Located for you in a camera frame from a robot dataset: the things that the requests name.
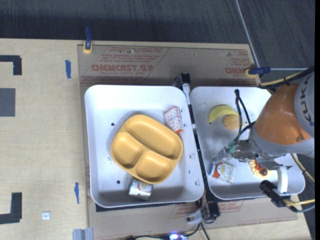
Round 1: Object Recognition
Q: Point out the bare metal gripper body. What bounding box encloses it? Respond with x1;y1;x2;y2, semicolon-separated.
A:
231;138;276;163

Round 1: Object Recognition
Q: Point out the yellow and orange toy food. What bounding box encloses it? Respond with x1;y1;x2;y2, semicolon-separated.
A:
248;159;272;180

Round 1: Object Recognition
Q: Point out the white packet with red print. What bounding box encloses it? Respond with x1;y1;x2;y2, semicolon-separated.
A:
208;161;238;185

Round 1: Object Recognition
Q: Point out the thin black and white rod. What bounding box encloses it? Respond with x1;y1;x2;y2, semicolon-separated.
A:
182;82;214;205

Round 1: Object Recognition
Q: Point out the white plastic tray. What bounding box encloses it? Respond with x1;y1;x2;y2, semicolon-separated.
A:
83;84;205;209
189;85;307;201

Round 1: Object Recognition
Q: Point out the tan round biscuit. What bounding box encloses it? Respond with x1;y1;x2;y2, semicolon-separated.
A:
222;113;244;132

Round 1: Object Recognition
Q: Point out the yellow banana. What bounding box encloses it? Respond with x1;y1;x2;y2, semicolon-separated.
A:
207;104;241;125

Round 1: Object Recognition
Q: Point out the orange and white carton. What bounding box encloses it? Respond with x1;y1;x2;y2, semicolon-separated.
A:
163;106;185;134

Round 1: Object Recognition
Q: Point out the orange divided plate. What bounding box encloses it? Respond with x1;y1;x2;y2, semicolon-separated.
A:
109;113;184;185

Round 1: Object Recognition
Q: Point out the brown cardboard board red print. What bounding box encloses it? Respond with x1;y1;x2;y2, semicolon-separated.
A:
77;43;299;233

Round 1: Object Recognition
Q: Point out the white and orange can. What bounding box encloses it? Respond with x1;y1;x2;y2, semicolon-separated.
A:
127;178;154;202

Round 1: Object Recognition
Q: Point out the black cylinder on white bracket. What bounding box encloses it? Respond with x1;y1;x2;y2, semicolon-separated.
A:
259;166;292;208

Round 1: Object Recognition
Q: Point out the black block with thin wires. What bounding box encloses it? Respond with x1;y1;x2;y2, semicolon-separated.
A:
200;200;221;220
174;72;192;88

